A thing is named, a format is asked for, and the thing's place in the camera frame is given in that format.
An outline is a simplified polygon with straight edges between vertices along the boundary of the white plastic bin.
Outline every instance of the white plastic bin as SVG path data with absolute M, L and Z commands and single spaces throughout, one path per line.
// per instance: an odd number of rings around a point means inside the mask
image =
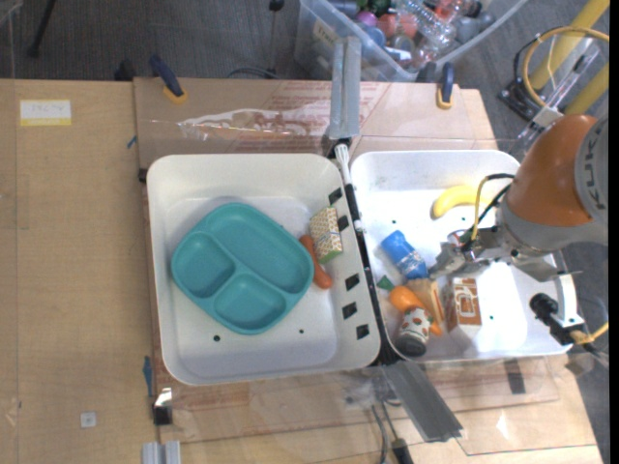
M 437 61 L 441 70 L 446 62 L 454 63 L 460 56 L 477 45 L 503 24 L 527 0 L 480 0 L 483 9 L 496 20 L 485 31 L 469 42 L 455 48 Z M 378 46 L 364 30 L 349 17 L 339 12 L 327 0 L 300 0 L 299 25 L 294 57 L 313 78 L 331 77 L 333 42 L 337 38 L 357 36 L 362 42 L 362 80 L 409 82 L 416 72 L 403 69 L 389 54 Z

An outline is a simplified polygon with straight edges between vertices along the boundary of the yellow patterned box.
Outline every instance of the yellow patterned box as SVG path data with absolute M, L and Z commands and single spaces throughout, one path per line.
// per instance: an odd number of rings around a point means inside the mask
M 318 263 L 324 265 L 343 253 L 338 228 L 338 213 L 329 206 L 309 219 L 309 234 L 314 242 Z

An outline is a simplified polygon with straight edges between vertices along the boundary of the wooden table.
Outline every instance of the wooden table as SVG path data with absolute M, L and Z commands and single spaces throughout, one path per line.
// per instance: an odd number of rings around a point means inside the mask
M 458 93 L 486 137 L 479 92 Z M 24 100 L 69 100 L 71 124 L 21 126 Z M 138 463 L 170 428 L 153 425 L 142 373 L 153 334 L 133 85 L 1 80 L 0 128 L 3 462 Z M 415 462 L 601 462 L 565 358 L 545 362 L 556 396 L 457 412 L 463 439 L 424 444 L 397 420 Z M 373 463 L 378 443 L 369 421 L 182 451 L 184 463 Z

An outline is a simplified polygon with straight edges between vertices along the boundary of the yellow banana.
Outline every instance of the yellow banana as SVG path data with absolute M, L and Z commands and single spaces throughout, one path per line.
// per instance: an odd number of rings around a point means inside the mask
M 453 186 L 445 189 L 432 204 L 432 218 L 441 218 L 455 206 L 475 205 L 477 188 L 466 184 Z M 480 207 L 483 209 L 490 203 L 490 200 L 482 196 Z

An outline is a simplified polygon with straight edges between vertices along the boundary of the brown hot dog toy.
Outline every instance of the brown hot dog toy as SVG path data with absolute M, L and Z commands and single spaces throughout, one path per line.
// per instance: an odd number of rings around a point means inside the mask
M 325 272 L 318 263 L 318 259 L 316 258 L 316 254 L 313 249 L 313 239 L 309 235 L 303 235 L 299 238 L 299 242 L 304 246 L 305 249 L 308 250 L 309 255 L 311 256 L 311 260 L 313 261 L 313 283 L 315 283 L 321 289 L 328 289 L 333 285 L 333 280 Z

